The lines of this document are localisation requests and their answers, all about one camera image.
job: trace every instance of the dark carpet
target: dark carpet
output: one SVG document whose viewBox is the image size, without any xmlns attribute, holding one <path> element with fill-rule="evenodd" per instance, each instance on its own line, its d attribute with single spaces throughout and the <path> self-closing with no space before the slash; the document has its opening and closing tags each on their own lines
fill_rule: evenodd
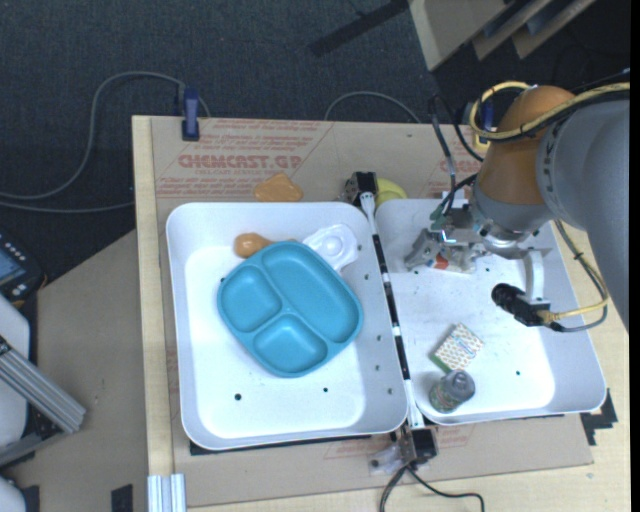
<svg viewBox="0 0 640 512">
<path fill-rule="evenodd" d="M 579 88 L 630 67 L 630 0 L 599 0 L 526 59 L 504 43 L 483 62 L 463 46 L 427 69 L 408 6 L 397 0 L 175 0 L 0 3 L 0 228 L 13 233 L 55 280 L 135 227 L 132 207 L 46 213 L 133 200 L 130 118 L 176 113 L 176 87 L 109 77 L 152 71 L 196 87 L 215 117 L 323 119 L 337 97 L 389 95 L 428 121 L 439 94 L 456 113 L 507 79 Z M 332 118 L 413 122 L 371 97 L 340 103 Z"/>
</svg>

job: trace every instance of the blue plastic plate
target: blue plastic plate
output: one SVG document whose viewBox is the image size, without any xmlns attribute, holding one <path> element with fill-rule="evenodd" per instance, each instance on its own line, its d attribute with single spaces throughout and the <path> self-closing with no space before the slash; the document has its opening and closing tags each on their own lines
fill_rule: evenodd
<svg viewBox="0 0 640 512">
<path fill-rule="evenodd" d="M 242 262 L 218 288 L 218 311 L 269 371 L 300 377 L 358 335 L 362 307 L 344 280 L 304 244 L 278 242 Z"/>
</svg>

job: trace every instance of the cardboard surface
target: cardboard surface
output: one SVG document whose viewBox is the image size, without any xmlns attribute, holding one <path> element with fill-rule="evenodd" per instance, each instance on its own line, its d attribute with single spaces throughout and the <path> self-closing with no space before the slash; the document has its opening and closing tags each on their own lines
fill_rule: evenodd
<svg viewBox="0 0 640 512">
<path fill-rule="evenodd" d="M 411 0 L 411 15 L 429 71 L 451 57 L 508 5 L 502 0 Z"/>
<path fill-rule="evenodd" d="M 42 512 L 110 511 L 129 485 L 146 509 L 136 245 L 131 232 L 38 292 L 38 367 L 87 409 L 79 432 L 7 471 L 39 487 Z"/>
<path fill-rule="evenodd" d="M 483 60 L 493 50 L 509 39 L 529 18 L 543 9 L 553 0 L 532 0 L 526 3 L 517 12 L 513 13 L 497 30 L 491 35 L 486 35 L 484 31 L 478 33 L 472 40 L 473 49 L 478 60 Z"/>
<path fill-rule="evenodd" d="M 595 0 L 575 0 L 571 2 L 561 12 L 548 20 L 543 28 L 535 34 L 531 34 L 526 27 L 519 28 L 512 36 L 513 45 L 518 52 L 518 56 L 521 59 L 529 56 L 536 48 L 551 38 L 593 2 Z"/>
<path fill-rule="evenodd" d="M 167 343 L 174 470 L 184 473 L 190 507 L 384 486 L 369 457 L 388 446 L 368 439 L 191 455 L 180 419 L 179 375 L 164 226 L 190 201 L 252 201 L 253 187 L 285 172 L 304 201 L 339 199 L 352 173 L 376 172 L 410 197 L 439 197 L 449 187 L 442 151 L 427 125 L 208 119 L 202 139 L 180 138 L 180 120 L 150 119 L 158 245 Z M 444 127 L 458 179 L 479 168 L 452 127 Z M 579 416 L 513 420 L 435 429 L 440 454 L 422 469 L 438 481 L 589 464 L 592 456 Z"/>
</svg>

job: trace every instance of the black object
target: black object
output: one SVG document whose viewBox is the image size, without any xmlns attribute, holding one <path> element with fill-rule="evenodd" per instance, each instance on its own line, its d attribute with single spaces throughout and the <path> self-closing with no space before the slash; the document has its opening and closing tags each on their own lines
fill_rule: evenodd
<svg viewBox="0 0 640 512">
<path fill-rule="evenodd" d="M 371 192 L 374 196 L 378 193 L 375 172 L 354 172 L 344 185 L 345 201 L 353 206 L 361 206 L 360 194 L 363 192 Z"/>
<path fill-rule="evenodd" d="M 0 227 L 0 294 L 22 302 L 44 281 L 40 265 L 22 243 Z"/>
<path fill-rule="evenodd" d="M 544 325 L 538 311 L 548 310 L 549 304 L 529 304 L 524 300 L 524 292 L 506 283 L 497 284 L 491 291 L 491 298 L 506 312 L 527 327 Z"/>
<path fill-rule="evenodd" d="M 424 464 L 438 455 L 433 429 L 419 429 L 411 431 L 413 445 L 416 449 L 416 465 Z"/>
<path fill-rule="evenodd" d="M 22 489 L 27 512 L 40 512 L 40 487 L 32 485 Z"/>
<path fill-rule="evenodd" d="M 613 407 L 613 401 L 611 400 L 611 394 L 608 389 L 607 397 L 600 406 L 600 414 L 583 412 L 580 414 L 580 419 L 582 420 L 582 426 L 589 441 L 589 446 L 596 446 L 596 430 L 613 428 L 613 424 L 618 421 L 618 416 Z"/>
<path fill-rule="evenodd" d="M 505 4 L 511 5 L 482 28 L 485 37 L 491 37 L 496 34 L 513 16 L 531 3 L 533 3 L 533 0 L 513 0 L 511 2 L 505 2 Z"/>
<path fill-rule="evenodd" d="M 553 0 L 545 7 L 540 9 L 525 23 L 529 34 L 532 36 L 539 34 L 544 30 L 547 23 L 560 14 L 563 10 L 569 8 L 572 0 Z"/>
<path fill-rule="evenodd" d="M 133 485 L 111 491 L 111 512 L 133 512 Z"/>
<path fill-rule="evenodd" d="M 409 3 L 406 0 L 390 0 L 386 5 L 370 13 L 358 12 L 359 18 L 356 21 L 318 39 L 308 48 L 316 57 L 322 57 L 408 9 Z"/>
</svg>

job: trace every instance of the sponge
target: sponge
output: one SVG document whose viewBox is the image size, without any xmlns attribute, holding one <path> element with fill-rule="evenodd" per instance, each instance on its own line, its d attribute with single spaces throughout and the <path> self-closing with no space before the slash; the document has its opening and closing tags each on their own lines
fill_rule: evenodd
<svg viewBox="0 0 640 512">
<path fill-rule="evenodd" d="M 465 325 L 457 324 L 431 355 L 431 360 L 446 372 L 464 370 L 483 346 L 483 341 Z"/>
</svg>

